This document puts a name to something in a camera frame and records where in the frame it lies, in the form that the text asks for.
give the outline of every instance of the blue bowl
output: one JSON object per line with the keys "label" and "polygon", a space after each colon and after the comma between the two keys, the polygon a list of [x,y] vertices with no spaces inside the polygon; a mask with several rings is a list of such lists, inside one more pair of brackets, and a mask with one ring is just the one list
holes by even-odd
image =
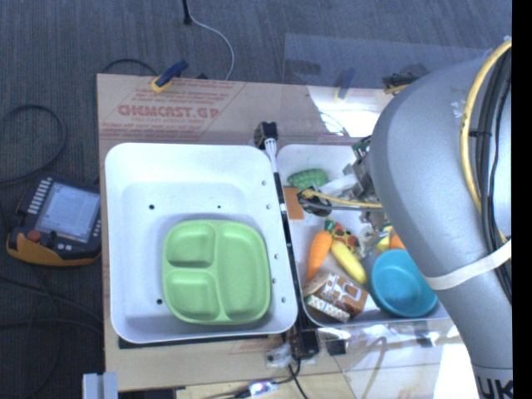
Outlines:
{"label": "blue bowl", "polygon": [[438,297],[404,249],[382,253],[373,264],[370,292],[379,308],[403,318],[427,315]]}

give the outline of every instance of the green plate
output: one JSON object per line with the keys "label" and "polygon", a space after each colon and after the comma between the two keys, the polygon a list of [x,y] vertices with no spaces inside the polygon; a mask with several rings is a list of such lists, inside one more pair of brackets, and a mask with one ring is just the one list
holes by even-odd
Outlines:
{"label": "green plate", "polygon": [[171,312],[189,323],[235,325],[260,319],[271,295],[263,237],[230,220],[177,224],[165,237],[163,289]]}

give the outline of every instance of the white tray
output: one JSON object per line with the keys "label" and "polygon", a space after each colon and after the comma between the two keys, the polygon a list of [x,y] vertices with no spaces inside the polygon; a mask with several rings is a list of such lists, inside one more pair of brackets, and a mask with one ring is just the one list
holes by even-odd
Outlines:
{"label": "white tray", "polygon": [[[335,180],[344,176],[343,169],[348,164],[355,162],[354,152],[349,145],[303,145],[290,144],[281,148],[277,155],[279,176],[283,186],[289,186],[288,177],[299,171],[321,169],[325,171],[329,180]],[[362,229],[369,226],[360,220],[360,211],[335,210],[330,214],[331,219],[342,224],[345,229],[359,235]],[[305,212],[304,219],[289,220],[290,234],[292,237],[293,253],[298,270],[300,285],[304,285],[307,278],[307,257],[310,244],[314,235],[324,227],[325,218]],[[342,267],[329,254],[323,262],[321,271],[332,271],[343,277],[349,278]],[[436,308],[424,318],[396,318],[389,313],[383,312],[375,304],[368,294],[364,312],[359,313],[347,323],[331,323],[330,318],[314,317],[310,313],[309,318],[321,327],[346,328],[359,324],[388,323],[417,319],[441,319],[449,315],[443,305],[438,302]]]}
{"label": "white tray", "polygon": [[[298,313],[278,196],[268,157],[246,145],[125,143],[106,156],[111,321],[128,342],[281,333]],[[263,235],[271,303],[254,323],[186,323],[164,303],[166,233],[190,219],[231,219]]]}

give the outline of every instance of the white strap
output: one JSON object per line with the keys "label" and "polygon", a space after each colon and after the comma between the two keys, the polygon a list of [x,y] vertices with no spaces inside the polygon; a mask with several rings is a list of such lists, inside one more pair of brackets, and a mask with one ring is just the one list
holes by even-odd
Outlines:
{"label": "white strap", "polygon": [[428,283],[434,290],[453,288],[464,283],[468,279],[474,278],[476,275],[498,268],[502,263],[508,260],[511,255],[512,240],[510,239],[506,244],[493,253],[472,264],[468,264],[467,266],[450,272],[447,275],[435,277],[423,276],[423,278],[425,278],[426,283]]}

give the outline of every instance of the toy carrot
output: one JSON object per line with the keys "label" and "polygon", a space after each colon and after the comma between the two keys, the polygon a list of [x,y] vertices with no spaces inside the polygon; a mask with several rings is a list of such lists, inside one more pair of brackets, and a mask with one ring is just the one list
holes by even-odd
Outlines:
{"label": "toy carrot", "polygon": [[390,249],[406,249],[405,244],[395,231],[390,232]]}
{"label": "toy carrot", "polygon": [[327,253],[333,243],[333,236],[328,230],[320,230],[314,235],[313,241],[310,244],[310,251],[308,253],[307,263],[307,280],[310,281],[319,268],[322,266],[323,260],[327,257]]}

